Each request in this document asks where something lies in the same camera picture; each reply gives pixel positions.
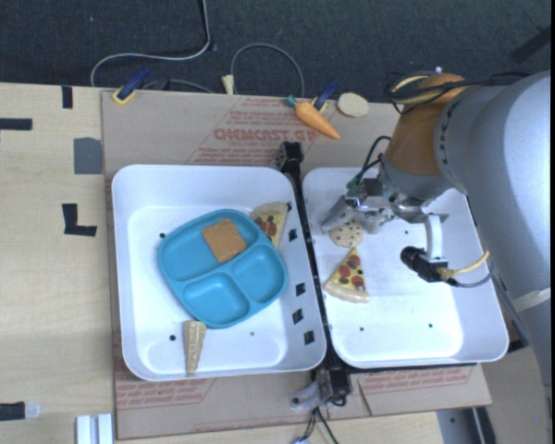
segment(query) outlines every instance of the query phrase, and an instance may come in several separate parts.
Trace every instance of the black connector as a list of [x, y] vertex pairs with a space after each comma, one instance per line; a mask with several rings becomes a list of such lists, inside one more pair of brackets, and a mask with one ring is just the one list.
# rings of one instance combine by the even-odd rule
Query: black connector
[[434, 283], [436, 281], [444, 281], [438, 268], [445, 268], [448, 262], [444, 260], [431, 262], [426, 259], [426, 251], [416, 247], [405, 247], [401, 252], [401, 261], [404, 262], [417, 275], [427, 281]]

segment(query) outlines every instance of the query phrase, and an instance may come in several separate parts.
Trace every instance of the toy pizza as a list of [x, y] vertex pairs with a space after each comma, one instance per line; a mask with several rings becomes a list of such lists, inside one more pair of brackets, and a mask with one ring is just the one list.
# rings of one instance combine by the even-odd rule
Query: toy pizza
[[269, 237], [276, 248], [279, 245], [288, 211], [286, 203], [265, 203], [251, 212], [251, 219]]
[[325, 290], [344, 301], [368, 302], [362, 261], [355, 248], [352, 248], [337, 269], [329, 277]]

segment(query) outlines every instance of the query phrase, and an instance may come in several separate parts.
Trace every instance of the blue plate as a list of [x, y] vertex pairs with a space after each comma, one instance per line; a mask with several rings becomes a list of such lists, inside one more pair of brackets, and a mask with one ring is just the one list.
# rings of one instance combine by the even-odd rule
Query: blue plate
[[[246, 250], [220, 263], [202, 230], [229, 219]], [[257, 314], [288, 286], [288, 271], [264, 232], [245, 214], [221, 209], [198, 217], [167, 235], [158, 266], [180, 303], [209, 327], [230, 327]]]

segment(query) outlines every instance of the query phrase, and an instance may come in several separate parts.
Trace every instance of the cardboard surface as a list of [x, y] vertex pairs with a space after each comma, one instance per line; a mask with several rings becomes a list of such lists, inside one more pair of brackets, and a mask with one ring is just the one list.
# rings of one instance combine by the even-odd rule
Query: cardboard surface
[[[398, 117], [391, 106], [376, 104], [370, 105], [365, 117], [346, 117], [333, 104], [325, 115], [341, 134], [340, 141], [306, 128], [291, 108], [275, 98], [138, 92], [131, 104], [119, 107], [112, 102], [111, 92], [102, 92], [112, 316], [117, 337], [117, 438], [307, 421], [308, 413], [290, 409], [290, 394], [310, 382], [309, 373], [152, 383], [129, 372], [119, 345], [110, 183], [119, 169], [133, 164], [268, 166], [283, 141], [302, 143], [303, 174], [315, 167], [356, 167], [377, 136], [392, 133]], [[479, 365], [361, 374], [352, 380], [354, 392], [346, 406], [328, 410], [330, 419], [490, 402]]]

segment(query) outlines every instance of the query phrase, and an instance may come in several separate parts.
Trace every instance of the white cable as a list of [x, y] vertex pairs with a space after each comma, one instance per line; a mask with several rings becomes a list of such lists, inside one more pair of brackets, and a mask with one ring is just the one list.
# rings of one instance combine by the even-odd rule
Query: white cable
[[202, 8], [203, 8], [203, 25], [205, 26], [205, 36], [206, 36], [206, 42], [205, 42], [205, 45], [202, 47], [202, 49], [200, 49], [199, 51], [197, 51], [192, 55], [186, 55], [186, 56], [147, 55], [143, 53], [119, 53], [116, 55], [109, 55], [101, 59], [98, 63], [96, 63], [94, 68], [92, 68], [91, 86], [94, 87], [94, 75], [96, 74], [96, 71], [99, 69], [99, 67], [102, 66], [104, 63], [111, 61], [112, 59], [117, 59], [120, 57], [141, 57], [145, 59], [177, 62], [177, 61], [189, 61], [189, 60], [195, 59], [198, 56], [201, 56], [203, 53], [205, 53], [205, 51], [207, 51], [207, 49], [210, 47], [210, 44], [212, 43], [212, 38], [210, 36], [210, 28], [207, 20], [207, 4], [205, 3], [205, 0], [202, 0]]

